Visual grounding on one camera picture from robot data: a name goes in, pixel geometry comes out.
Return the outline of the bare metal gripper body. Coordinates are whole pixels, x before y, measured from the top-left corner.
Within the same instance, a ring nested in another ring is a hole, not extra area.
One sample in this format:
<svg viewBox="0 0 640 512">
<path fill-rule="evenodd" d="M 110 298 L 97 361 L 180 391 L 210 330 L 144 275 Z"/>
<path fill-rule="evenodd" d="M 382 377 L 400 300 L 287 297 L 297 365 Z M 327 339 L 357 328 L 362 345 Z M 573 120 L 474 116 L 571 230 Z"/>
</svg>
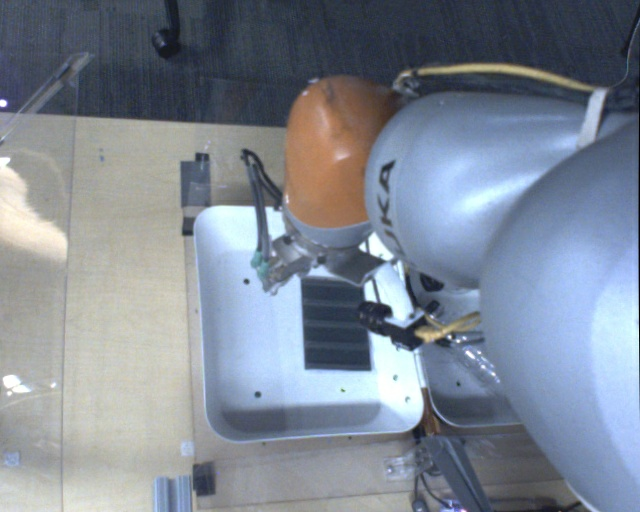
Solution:
<svg viewBox="0 0 640 512">
<path fill-rule="evenodd" d="M 308 265 L 310 273 L 325 261 L 325 248 L 310 242 L 302 235 L 285 234 L 271 243 L 269 267 L 277 271 L 279 276 L 282 267 L 289 264 Z"/>
</svg>

